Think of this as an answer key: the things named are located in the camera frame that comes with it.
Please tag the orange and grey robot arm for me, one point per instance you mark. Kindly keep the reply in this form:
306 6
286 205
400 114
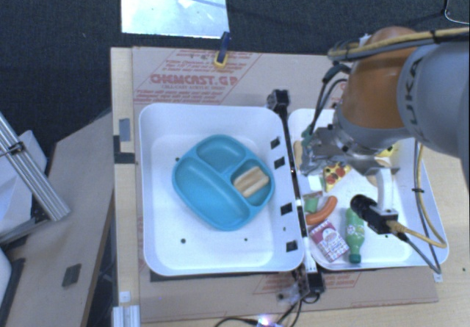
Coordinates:
382 90

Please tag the small green can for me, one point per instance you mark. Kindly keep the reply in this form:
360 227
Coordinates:
311 205

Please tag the tan bread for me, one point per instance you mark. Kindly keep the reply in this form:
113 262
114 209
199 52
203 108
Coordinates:
297 153

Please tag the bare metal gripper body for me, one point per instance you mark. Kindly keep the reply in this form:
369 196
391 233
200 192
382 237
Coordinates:
327 151

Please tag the yellow and red pizza slice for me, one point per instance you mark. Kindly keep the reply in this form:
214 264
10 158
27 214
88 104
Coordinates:
335 174

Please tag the black cylinder on white bracket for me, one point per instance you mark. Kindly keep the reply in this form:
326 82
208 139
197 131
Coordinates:
371 209

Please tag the blue divided plate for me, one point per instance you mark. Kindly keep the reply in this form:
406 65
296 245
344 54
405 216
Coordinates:
205 186

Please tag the white cube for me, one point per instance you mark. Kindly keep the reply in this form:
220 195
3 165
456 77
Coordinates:
315 183

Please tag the orange sausage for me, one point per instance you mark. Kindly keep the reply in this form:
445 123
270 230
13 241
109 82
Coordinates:
323 211

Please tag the tan hot dog bun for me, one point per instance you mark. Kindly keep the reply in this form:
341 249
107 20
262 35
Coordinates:
251 181

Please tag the brown cardboard board red print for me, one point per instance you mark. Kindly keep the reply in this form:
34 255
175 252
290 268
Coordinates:
205 75

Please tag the white plastic tray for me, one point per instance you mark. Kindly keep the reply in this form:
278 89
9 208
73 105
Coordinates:
400 244
165 237

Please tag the green plastic bottle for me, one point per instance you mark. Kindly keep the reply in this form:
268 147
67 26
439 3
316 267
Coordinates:
355 231

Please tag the thin black and white rod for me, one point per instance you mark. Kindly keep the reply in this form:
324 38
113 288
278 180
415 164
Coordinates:
292 167

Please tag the red and white carton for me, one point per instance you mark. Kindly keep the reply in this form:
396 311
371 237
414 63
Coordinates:
328 241

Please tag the yellow banana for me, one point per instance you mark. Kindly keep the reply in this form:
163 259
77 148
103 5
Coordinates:
389 152

